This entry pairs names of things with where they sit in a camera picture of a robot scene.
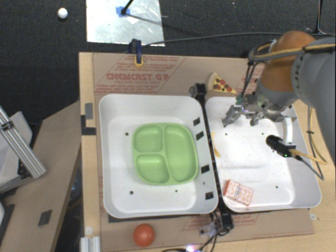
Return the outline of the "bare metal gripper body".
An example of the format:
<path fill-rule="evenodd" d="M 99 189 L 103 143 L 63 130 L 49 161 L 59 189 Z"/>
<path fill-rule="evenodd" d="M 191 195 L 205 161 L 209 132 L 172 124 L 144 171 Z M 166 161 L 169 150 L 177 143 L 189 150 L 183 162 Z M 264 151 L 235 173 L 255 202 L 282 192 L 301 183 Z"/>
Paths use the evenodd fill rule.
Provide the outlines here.
<path fill-rule="evenodd" d="M 262 112 L 265 118 L 272 122 L 281 122 L 286 117 L 282 115 L 290 105 L 297 100 L 294 92 L 254 92 L 237 96 L 237 104 L 242 106 L 243 114 Z"/>

